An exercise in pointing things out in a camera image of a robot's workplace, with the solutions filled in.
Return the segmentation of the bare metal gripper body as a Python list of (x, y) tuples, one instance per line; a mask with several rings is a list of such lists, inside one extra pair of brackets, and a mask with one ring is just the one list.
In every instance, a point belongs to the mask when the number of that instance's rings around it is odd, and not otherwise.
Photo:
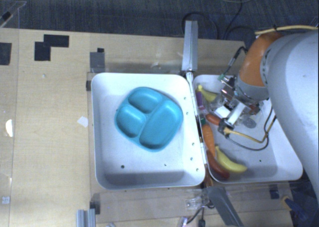
[(226, 77), (225, 75), (220, 75), (220, 82), (224, 84), (221, 89), (221, 97), (226, 108), (232, 111), (241, 103), (245, 106), (244, 114), (256, 115), (259, 113), (262, 107), (262, 100), (254, 99), (244, 92), (247, 84), (242, 82), (239, 76)]

